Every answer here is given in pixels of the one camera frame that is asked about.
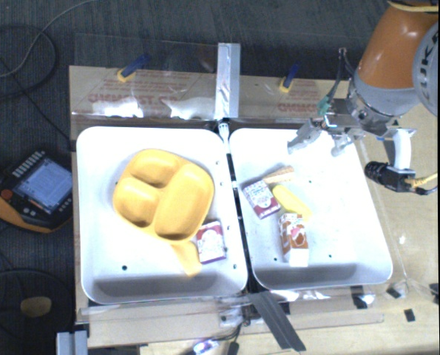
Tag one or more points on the white plastic tray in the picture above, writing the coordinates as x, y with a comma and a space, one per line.
345, 216
105, 250

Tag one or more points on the yellow banana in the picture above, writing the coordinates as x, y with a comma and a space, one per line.
290, 201

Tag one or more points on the black cylinder on white bracket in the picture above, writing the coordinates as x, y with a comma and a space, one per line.
401, 150

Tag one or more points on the yellow divided plate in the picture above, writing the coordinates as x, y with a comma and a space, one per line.
156, 194

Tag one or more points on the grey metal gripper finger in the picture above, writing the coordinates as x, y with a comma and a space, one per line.
341, 145
304, 137

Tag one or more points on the orange and white carton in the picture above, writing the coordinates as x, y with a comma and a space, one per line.
294, 239

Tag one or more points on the tan waffle biscuit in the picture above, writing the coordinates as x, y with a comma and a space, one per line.
279, 175

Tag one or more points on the brown cardboard board, red print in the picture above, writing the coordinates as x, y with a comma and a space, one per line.
408, 320

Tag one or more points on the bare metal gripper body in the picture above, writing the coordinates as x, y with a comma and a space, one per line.
347, 122

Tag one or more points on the pink and white carton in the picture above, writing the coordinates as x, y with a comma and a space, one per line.
261, 198
210, 242

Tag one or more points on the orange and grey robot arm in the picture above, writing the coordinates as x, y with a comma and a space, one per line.
388, 55

